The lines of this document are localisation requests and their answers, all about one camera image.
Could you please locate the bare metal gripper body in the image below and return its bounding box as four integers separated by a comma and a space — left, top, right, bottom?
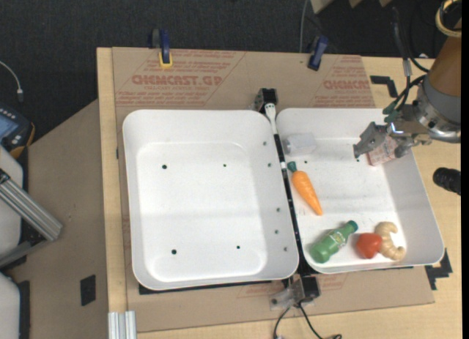
383, 101, 462, 146

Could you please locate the pink and white carton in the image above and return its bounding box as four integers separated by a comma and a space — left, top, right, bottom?
367, 133, 399, 167

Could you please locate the white plastic tray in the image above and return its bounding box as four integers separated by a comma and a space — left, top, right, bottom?
122, 108, 300, 291
274, 107, 446, 275

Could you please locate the orange carrot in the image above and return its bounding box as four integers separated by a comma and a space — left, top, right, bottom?
287, 161, 324, 217

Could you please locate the thin black and white rod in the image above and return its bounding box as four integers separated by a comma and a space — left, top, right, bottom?
264, 102, 306, 277

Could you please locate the beige croissant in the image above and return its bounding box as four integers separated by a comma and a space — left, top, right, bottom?
374, 221, 407, 261

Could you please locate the red pepper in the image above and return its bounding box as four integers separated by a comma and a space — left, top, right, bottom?
355, 232, 383, 260

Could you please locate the green bottle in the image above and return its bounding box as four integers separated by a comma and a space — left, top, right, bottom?
309, 220, 359, 264

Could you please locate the brown cardboard board, red print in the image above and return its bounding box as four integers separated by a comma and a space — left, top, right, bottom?
111, 46, 437, 333

